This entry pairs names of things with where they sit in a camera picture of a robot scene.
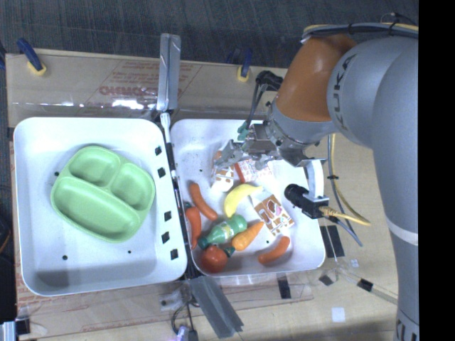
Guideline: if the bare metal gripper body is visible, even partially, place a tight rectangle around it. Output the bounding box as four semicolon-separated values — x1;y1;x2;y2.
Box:
242;121;314;167

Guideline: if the white and orange packet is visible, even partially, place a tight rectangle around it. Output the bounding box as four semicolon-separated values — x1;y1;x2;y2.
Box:
235;157;275;185

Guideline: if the white and orange carton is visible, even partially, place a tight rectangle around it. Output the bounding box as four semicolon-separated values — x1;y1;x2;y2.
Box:
250;193;296;237
210;150;236;193

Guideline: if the yellow banana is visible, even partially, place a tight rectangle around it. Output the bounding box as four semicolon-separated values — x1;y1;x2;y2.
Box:
223;183;264;219

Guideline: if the orange toy sausage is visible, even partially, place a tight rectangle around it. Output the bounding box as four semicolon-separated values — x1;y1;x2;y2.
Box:
257;235;291;266
188;182;219;222

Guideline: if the thin black and white rod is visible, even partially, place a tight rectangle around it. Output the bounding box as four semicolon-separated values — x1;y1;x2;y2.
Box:
159;112;195;281

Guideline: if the green toy bottle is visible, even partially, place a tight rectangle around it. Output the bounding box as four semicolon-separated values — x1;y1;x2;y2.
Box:
197;214;248;251

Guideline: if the white plastic tray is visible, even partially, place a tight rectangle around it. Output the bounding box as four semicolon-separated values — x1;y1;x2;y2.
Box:
169;118;327;278
13;116;188;297

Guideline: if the red toy tomato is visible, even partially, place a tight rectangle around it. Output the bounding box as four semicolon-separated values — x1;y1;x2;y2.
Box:
200;244;236;274

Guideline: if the green divided plate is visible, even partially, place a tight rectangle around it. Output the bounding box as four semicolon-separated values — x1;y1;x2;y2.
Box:
50;145;157;244

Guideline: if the brown cardboard board red print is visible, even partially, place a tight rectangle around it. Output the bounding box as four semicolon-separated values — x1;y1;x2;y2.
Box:
5;48;314;341

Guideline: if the black cylinder on white bracket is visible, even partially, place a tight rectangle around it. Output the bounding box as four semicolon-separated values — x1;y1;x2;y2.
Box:
283;158;331;220

